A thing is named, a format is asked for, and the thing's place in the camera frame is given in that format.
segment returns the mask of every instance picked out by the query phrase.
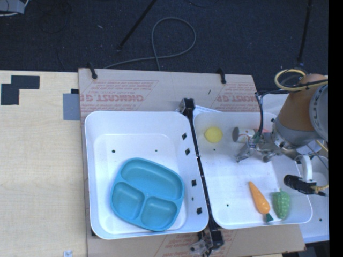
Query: orange carrot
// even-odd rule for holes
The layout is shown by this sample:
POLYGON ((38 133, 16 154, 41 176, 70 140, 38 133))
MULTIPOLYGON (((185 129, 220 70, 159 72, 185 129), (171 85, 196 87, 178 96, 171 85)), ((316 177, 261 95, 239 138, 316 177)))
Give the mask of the orange carrot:
POLYGON ((258 212, 266 214, 267 222, 274 220, 273 217, 269 214, 270 205, 267 199, 265 199, 265 197, 261 193, 261 191, 255 186, 255 184, 252 181, 249 181, 249 187, 258 212))

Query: blue plate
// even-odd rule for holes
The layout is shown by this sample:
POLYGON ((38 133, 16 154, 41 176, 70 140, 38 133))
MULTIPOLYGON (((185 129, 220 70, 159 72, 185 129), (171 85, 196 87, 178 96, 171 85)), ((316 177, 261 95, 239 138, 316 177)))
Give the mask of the blue plate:
POLYGON ((173 170, 155 162, 132 158, 119 169, 110 204, 121 219, 153 231, 175 222, 184 197, 184 182, 173 170))

